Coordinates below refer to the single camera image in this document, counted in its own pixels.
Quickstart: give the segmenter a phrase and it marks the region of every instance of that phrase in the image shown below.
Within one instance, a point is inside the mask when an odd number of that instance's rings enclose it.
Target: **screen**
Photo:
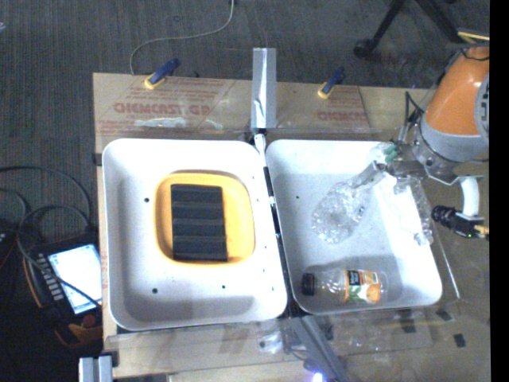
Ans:
[[[93,244],[48,256],[55,274],[97,302],[102,298],[101,261]],[[95,304],[78,291],[62,285],[75,314],[93,309]]]

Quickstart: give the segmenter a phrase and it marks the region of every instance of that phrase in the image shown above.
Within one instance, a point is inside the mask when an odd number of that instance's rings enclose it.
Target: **white cable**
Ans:
[[[189,36],[182,36],[182,37],[162,37],[162,38],[154,38],[153,40],[148,40],[148,41],[145,41],[144,43],[140,44],[138,47],[136,47],[133,52],[130,54],[130,59],[129,59],[129,68],[130,68],[130,74],[131,75],[134,75],[134,70],[133,70],[133,58],[134,58],[134,54],[141,48],[141,47],[144,47],[145,45],[148,45],[148,44],[151,44],[153,42],[157,42],[157,41],[171,41],[171,40],[188,40],[190,38],[197,38],[197,37],[205,37],[207,35],[211,35],[211,34],[215,34],[215,33],[218,33],[219,31],[221,31],[222,29],[224,29],[228,24],[230,24],[230,21],[231,21],[231,18],[233,17],[233,8],[235,6],[235,0],[231,0],[231,9],[230,9],[230,17],[228,18],[228,20],[226,21],[226,23],[224,23],[224,25],[222,25],[221,27],[219,27],[218,29],[215,29],[214,31],[208,31],[206,33],[199,33],[199,34],[195,34],[195,35],[189,35]]]

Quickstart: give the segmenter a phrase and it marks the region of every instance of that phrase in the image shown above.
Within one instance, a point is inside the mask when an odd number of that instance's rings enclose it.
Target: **clear plastic bottle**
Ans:
[[[340,304],[378,304],[385,292],[385,285],[376,271],[333,268],[304,273],[301,280],[302,294],[324,296]]]

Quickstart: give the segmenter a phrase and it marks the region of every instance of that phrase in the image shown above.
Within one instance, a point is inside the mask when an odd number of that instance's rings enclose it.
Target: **orange bottle label with fruit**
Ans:
[[[366,302],[376,304],[380,301],[380,277],[375,271],[346,270],[347,284],[343,303]]]

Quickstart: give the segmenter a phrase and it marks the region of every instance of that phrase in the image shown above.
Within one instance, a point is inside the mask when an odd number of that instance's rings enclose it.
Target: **blue and yellow clamp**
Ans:
[[[171,76],[173,74],[173,71],[179,67],[181,64],[180,60],[178,58],[173,58],[172,60],[169,60],[161,66],[156,72],[154,72],[152,75],[148,75],[145,78],[145,86],[148,89],[155,89],[157,86],[163,83],[165,78],[167,76]]]
[[[334,72],[334,75],[332,75],[331,79],[329,79],[327,82],[324,82],[320,86],[320,89],[318,89],[318,96],[320,96],[322,99],[327,99],[331,95],[334,85],[340,84],[341,82],[343,82],[343,79],[344,79],[344,69],[343,67],[341,67]]]

